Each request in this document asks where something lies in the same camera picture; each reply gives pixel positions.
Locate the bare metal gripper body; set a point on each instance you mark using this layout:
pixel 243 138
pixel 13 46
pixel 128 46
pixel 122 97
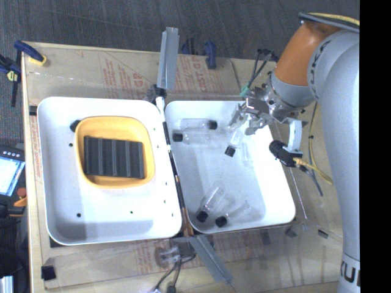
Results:
pixel 259 105

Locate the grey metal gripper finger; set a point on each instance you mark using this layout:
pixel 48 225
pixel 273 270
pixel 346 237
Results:
pixel 254 127
pixel 236 116

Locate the clear plastic bottle black cap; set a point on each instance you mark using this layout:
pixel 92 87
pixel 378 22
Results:
pixel 198 124
pixel 233 214
pixel 232 145
pixel 191 137
pixel 210 200

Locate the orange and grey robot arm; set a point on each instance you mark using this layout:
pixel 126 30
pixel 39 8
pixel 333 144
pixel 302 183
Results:
pixel 339 108

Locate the white plastic tray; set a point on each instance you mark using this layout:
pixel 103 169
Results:
pixel 100 212
pixel 259 191

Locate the thin black and white rod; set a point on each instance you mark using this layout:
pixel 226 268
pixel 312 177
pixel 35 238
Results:
pixel 173 160

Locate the yellow bowl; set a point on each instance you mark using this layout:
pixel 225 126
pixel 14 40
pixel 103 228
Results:
pixel 113 125

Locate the black ribbed block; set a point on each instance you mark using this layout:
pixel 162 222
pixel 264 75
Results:
pixel 113 157

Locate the brown cardboard board red print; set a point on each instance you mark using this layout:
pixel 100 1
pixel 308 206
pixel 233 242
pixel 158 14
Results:
pixel 91 69

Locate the black cylinder on white bracket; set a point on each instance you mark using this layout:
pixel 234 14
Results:
pixel 284 153

